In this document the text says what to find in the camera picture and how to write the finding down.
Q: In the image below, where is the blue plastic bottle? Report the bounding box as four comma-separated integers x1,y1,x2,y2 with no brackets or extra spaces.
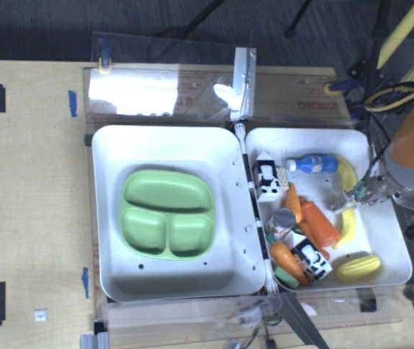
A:
285,153,339,175

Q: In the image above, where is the green divided plate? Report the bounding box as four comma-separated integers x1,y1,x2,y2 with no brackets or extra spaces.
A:
118,169,216,262

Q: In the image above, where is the yellow corn cob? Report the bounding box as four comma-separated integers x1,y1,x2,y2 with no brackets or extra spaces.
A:
336,254,382,284

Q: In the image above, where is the yellow banana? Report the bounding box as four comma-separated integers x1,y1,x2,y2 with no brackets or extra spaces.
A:
331,157,359,250

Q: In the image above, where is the beige waffle biscuit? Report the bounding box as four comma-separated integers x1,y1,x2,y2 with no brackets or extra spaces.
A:
277,167,290,193

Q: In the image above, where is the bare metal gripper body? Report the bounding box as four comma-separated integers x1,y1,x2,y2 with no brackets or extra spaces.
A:
345,174,402,206

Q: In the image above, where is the green block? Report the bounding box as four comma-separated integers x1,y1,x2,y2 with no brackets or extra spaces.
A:
272,265,300,289

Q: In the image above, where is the small can with silver lid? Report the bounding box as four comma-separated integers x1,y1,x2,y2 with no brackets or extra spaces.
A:
272,207,298,240

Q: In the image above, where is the orange plastic bottle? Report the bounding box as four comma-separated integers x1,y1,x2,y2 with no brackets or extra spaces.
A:
299,196,341,249

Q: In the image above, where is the white plastic tray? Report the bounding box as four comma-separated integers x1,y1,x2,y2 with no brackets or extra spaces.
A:
91,124,267,302
245,127,413,292

